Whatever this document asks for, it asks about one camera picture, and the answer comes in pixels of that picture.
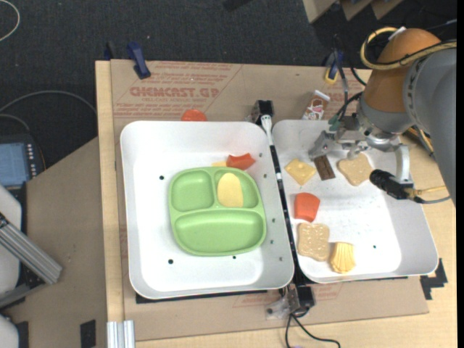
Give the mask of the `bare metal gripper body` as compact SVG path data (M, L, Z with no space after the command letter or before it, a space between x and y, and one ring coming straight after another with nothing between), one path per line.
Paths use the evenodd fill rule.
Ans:
M392 129L390 119L371 120L365 115L346 116L336 131L336 141L343 150L356 141L366 141L369 149L393 152L400 144L399 134Z

